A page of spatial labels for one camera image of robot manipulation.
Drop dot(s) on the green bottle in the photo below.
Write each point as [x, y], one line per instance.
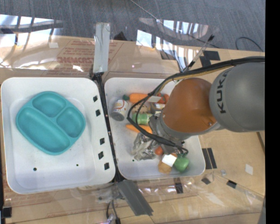
[143, 118]

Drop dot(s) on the small silver can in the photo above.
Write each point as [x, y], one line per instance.
[157, 107]

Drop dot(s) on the small orange round toy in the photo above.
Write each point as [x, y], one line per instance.
[159, 151]

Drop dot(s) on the orange carrot with green top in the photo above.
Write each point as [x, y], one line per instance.
[136, 97]

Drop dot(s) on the brown cardboard board, red print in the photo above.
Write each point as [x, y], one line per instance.
[235, 148]

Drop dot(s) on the green round toy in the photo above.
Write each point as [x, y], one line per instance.
[182, 164]

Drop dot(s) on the crumpled silver foil packet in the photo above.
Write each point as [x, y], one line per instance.
[142, 148]

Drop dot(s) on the white plastic tray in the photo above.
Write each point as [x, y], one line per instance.
[88, 125]
[130, 167]

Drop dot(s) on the beige bread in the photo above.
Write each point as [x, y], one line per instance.
[143, 108]

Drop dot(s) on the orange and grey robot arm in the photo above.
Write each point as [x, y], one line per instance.
[238, 97]

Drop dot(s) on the white cube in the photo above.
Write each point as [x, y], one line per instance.
[169, 160]

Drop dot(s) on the teal divided plate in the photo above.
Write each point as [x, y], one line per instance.
[46, 129]

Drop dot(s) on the brown bread roll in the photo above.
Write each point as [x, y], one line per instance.
[163, 168]

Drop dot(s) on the red and orange toy food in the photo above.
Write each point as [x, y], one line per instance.
[163, 98]

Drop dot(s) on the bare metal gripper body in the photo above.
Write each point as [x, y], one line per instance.
[170, 148]

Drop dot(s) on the white can with orange print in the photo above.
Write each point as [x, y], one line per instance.
[120, 108]

